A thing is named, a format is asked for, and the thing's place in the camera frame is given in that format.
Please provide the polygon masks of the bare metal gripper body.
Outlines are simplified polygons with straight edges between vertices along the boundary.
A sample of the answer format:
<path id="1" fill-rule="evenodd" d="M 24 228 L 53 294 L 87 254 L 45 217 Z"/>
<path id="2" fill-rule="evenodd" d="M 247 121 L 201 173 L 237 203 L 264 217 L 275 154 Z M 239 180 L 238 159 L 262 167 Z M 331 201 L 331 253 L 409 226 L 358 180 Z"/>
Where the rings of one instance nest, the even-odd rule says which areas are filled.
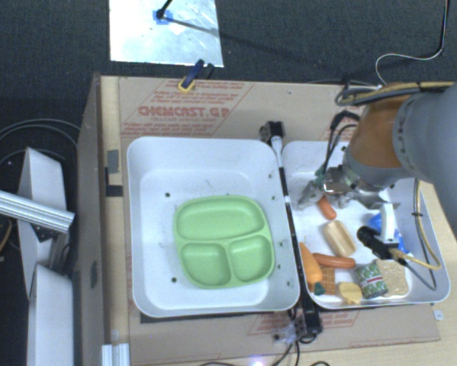
<path id="1" fill-rule="evenodd" d="M 325 172 L 319 169 L 316 183 L 331 203 L 335 194 L 351 194 L 352 201 L 359 202 L 364 207 L 381 206 L 380 190 L 365 182 L 347 166 L 329 167 Z"/>

